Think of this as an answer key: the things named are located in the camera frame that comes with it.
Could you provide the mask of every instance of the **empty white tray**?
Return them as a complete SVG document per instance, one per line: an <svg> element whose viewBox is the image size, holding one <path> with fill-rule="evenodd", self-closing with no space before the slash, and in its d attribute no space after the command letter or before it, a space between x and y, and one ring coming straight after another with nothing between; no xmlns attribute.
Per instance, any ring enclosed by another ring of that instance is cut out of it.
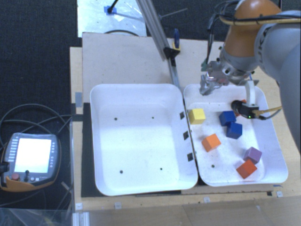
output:
<svg viewBox="0 0 301 226"><path fill-rule="evenodd" d="M104 195L192 188L198 171L180 90L102 84L90 94L95 182Z"/></svg>
<svg viewBox="0 0 301 226"><path fill-rule="evenodd" d="M222 86L208 96L199 93L199 84L185 88L186 109L203 108L206 120L200 125L191 125L191 136L196 153L198 170L202 180L210 186L229 186L243 184L282 183L287 179L288 171L280 149L272 120L249 120L237 117L237 123L243 125L243 135L238 139L226 137L226 128L222 127L219 115L230 111L233 100L246 99L243 86ZM256 104L261 110L268 109L264 93L255 87ZM221 145L206 152L202 140L215 133ZM243 157L250 147L262 151L258 168L253 174L243 179L236 168L244 163Z"/></svg>

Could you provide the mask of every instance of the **black hole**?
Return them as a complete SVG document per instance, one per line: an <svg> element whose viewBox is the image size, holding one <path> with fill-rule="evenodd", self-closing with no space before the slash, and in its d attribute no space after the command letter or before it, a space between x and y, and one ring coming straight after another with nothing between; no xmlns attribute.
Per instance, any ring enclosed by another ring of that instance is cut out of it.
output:
<svg viewBox="0 0 301 226"><path fill-rule="evenodd" d="M192 161L193 160L192 153L187 154L187 158L188 158L188 161Z"/></svg>
<svg viewBox="0 0 301 226"><path fill-rule="evenodd" d="M184 117L185 117L184 112L181 112L181 113L180 113L180 118L181 118L181 120L182 120Z"/></svg>
<svg viewBox="0 0 301 226"><path fill-rule="evenodd" d="M184 137L184 140L186 140L189 137L188 131L183 133L183 137Z"/></svg>

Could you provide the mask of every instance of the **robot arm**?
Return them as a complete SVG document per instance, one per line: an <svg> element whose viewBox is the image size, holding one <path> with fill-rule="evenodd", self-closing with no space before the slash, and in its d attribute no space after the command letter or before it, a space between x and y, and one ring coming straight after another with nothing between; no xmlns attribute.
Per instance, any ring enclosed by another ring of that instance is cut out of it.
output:
<svg viewBox="0 0 301 226"><path fill-rule="evenodd" d="M206 74L201 76L200 88L202 95L208 95L229 82L245 85L259 66L279 85L284 114L299 151L300 15L300 11L281 12L270 0L243 0L232 21L224 13L220 19L231 26L220 58L202 64Z"/></svg>

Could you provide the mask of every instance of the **black floor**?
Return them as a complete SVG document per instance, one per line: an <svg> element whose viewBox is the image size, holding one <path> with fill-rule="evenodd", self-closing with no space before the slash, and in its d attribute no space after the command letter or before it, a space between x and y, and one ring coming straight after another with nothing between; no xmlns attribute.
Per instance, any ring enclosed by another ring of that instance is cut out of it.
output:
<svg viewBox="0 0 301 226"><path fill-rule="evenodd" d="M206 26L216 4L225 0L153 0L157 12L168 14L183 8L187 11L162 19L168 37L178 28L181 38L207 39ZM283 10L301 9L301 0L283 0ZM227 26L218 24L216 40L223 40ZM77 38L77 0L0 0L0 117L11 108L38 103L60 114L70 114L69 47L80 47ZM41 112L21 112L17 116L41 120ZM1 130L6 141L20 128L5 125ZM0 191L0 207L29 209L66 209L70 196L59 205L66 193L61 182L70 180L69 133L60 139L63 161L57 181L27 200L12 203L32 193Z"/></svg>

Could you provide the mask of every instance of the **yellow cable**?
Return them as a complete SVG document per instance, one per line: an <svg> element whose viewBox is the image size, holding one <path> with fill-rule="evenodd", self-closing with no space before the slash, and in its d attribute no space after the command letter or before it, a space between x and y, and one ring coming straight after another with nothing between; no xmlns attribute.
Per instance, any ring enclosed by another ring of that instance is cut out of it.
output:
<svg viewBox="0 0 301 226"><path fill-rule="evenodd" d="M295 24L301 23L301 18L283 18L283 19L271 19L261 21L231 21L220 16L220 20L227 25L258 25L258 24Z"/></svg>
<svg viewBox="0 0 301 226"><path fill-rule="evenodd" d="M252 112L256 115L256 116L260 116L261 114L264 114L266 112L271 112L271 111L277 111L277 110L281 110L282 106L278 106L272 109L268 109L268 110L264 110L264 111L260 111L260 110L253 110Z"/></svg>

